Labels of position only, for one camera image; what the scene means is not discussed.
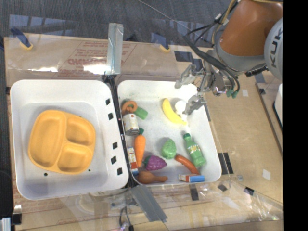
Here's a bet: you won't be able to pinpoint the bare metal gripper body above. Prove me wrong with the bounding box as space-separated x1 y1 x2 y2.
196 64 239 97

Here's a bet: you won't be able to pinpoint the white round toy food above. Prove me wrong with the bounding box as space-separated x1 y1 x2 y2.
174 100 189 122

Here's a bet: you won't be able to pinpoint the yellow banana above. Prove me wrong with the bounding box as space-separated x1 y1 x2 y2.
162 98 188 126

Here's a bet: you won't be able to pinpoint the white plastic tray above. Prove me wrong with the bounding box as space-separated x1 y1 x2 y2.
10 79 129 201
116 79 222 187

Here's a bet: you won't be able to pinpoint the green bottle with yellow label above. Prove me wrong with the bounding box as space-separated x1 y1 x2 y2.
182 133 207 168

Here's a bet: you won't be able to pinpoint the green grapes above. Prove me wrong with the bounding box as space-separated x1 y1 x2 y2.
161 138 178 160

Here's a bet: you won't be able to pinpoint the orange sausage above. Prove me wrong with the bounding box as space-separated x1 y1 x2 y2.
174 154 201 176

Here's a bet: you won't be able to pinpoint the white can with red print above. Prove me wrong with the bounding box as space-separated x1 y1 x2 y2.
122 113 140 137

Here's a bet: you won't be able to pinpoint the orange pretzel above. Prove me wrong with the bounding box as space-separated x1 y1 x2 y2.
121 101 138 116

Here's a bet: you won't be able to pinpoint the orange carrot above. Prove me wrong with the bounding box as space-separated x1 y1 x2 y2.
133 128 147 168

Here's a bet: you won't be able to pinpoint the purple grapes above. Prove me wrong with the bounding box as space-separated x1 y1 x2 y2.
142 154 168 172

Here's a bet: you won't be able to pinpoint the red white and blue carton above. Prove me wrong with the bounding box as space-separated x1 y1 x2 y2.
178 173 205 183

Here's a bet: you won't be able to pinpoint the brown chicken drumstick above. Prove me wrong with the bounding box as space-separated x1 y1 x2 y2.
137 170 168 185

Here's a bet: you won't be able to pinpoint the brown cardboard board, red print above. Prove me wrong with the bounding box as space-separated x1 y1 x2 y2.
3 33 284 229

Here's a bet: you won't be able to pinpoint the orange divided plate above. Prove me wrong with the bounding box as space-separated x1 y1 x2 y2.
27 109 97 175

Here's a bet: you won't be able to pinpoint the black cylinder on white bracket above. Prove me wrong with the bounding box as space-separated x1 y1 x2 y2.
244 65 269 78

